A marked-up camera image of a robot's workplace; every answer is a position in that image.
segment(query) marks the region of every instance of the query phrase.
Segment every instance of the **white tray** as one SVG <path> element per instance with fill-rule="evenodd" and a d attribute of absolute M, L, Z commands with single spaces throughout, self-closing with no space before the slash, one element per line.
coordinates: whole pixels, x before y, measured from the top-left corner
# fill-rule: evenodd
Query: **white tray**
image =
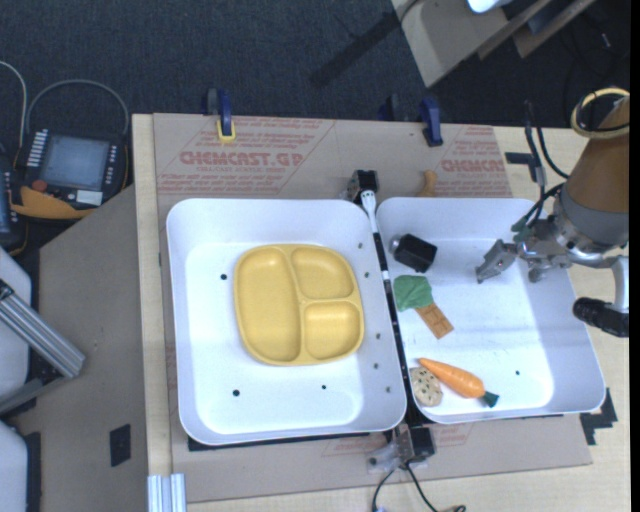
<path fill-rule="evenodd" d="M 532 284 L 518 259 L 500 276 L 478 284 L 475 267 L 496 239 L 510 242 L 510 227 L 532 203 L 520 199 L 392 198 L 377 212 L 388 249 L 410 233 L 437 246 L 424 274 L 434 302 L 453 324 L 442 337 L 414 310 L 398 314 L 408 367 L 427 357 L 465 368 L 500 395 L 489 408 L 449 391 L 437 407 L 421 407 L 438 423 L 458 423 L 585 412 L 605 397 L 602 373 L 586 326 L 572 314 L 576 300 L 566 270 Z M 415 274 L 387 251 L 391 279 Z"/>
<path fill-rule="evenodd" d="M 384 431 L 400 422 L 406 395 L 369 226 L 362 209 L 342 200 L 188 199 L 172 208 L 179 414 L 193 439 L 222 445 Z M 277 243 L 329 247 L 349 262 L 364 310 L 357 352 L 279 367 L 243 348 L 235 263 L 253 247 Z"/>

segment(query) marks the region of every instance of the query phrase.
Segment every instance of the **white cable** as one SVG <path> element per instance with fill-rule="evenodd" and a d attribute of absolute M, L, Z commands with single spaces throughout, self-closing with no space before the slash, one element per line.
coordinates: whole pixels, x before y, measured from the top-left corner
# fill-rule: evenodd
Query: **white cable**
<path fill-rule="evenodd" d="M 13 73 L 18 77 L 18 80 L 20 80 L 20 85 L 22 85 L 22 115 L 20 116 L 20 137 L 18 139 L 20 144 L 19 147 L 22 147 L 22 142 L 24 140 L 24 123 L 27 117 L 27 84 L 25 83 L 24 78 L 22 78 L 22 75 L 11 64 L 0 60 L 0 66 L 4 66 L 13 71 Z"/>

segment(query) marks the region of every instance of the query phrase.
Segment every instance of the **carrot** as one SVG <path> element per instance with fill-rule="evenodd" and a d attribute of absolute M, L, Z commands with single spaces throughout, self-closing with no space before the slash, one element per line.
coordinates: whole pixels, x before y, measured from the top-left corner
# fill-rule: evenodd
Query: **carrot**
<path fill-rule="evenodd" d="M 473 373 L 447 363 L 426 359 L 424 357 L 418 359 L 418 362 L 438 377 L 443 384 L 446 384 L 463 397 L 480 398 L 484 400 L 489 407 L 493 407 L 498 402 L 498 395 L 486 391 L 482 380 Z"/>

